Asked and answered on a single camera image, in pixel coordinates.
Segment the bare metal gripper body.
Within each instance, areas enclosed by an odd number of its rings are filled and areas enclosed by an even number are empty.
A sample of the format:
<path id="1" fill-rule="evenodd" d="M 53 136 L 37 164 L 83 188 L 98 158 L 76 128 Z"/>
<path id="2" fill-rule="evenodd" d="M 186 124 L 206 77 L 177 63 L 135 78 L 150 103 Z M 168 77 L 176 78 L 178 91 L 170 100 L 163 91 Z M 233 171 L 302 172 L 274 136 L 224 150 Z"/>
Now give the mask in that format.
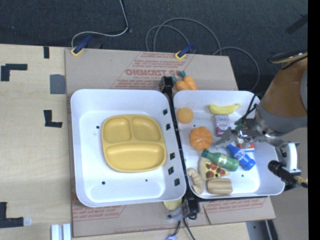
<path id="1" fill-rule="evenodd" d="M 236 135 L 245 141 L 264 141 L 269 128 L 262 119 L 246 118 L 236 121 Z"/>

